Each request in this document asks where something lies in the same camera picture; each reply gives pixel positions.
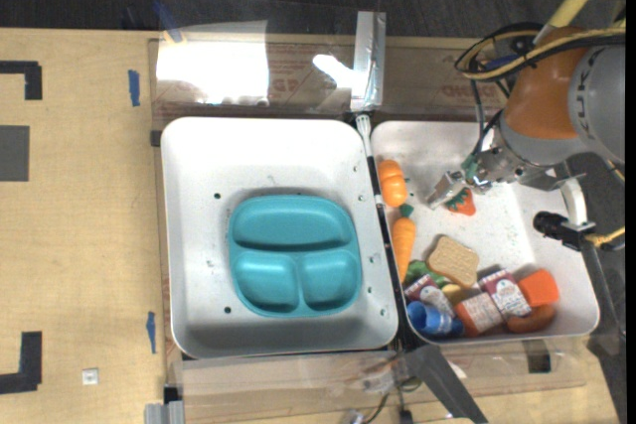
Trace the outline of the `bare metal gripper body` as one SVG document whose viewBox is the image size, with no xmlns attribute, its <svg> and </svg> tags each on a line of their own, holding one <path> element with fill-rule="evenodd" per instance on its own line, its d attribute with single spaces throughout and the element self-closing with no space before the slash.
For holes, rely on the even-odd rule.
<svg viewBox="0 0 636 424">
<path fill-rule="evenodd" d="M 510 184 L 526 174 L 526 165 L 506 147 L 495 146 L 471 153 L 463 162 L 465 180 L 488 180 L 495 184 Z"/>
</svg>

